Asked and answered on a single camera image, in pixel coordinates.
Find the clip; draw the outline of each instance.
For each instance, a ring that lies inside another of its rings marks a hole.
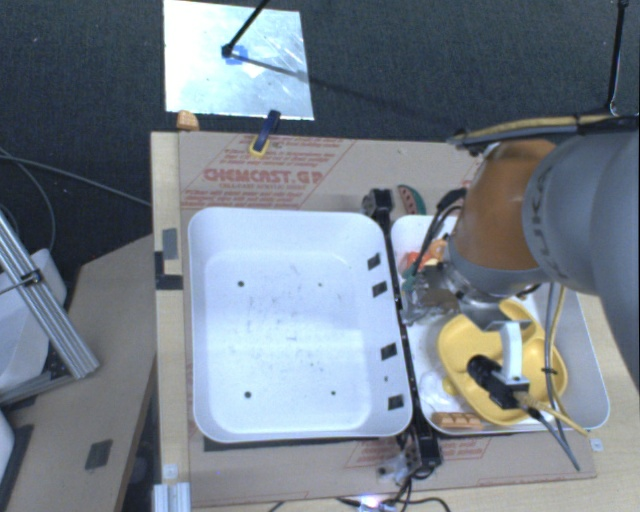
[[[261,158],[267,152],[269,147],[269,135],[275,132],[280,124],[280,112],[277,110],[269,111],[269,115],[262,123],[260,133],[256,135],[249,146],[249,153],[252,156]]]

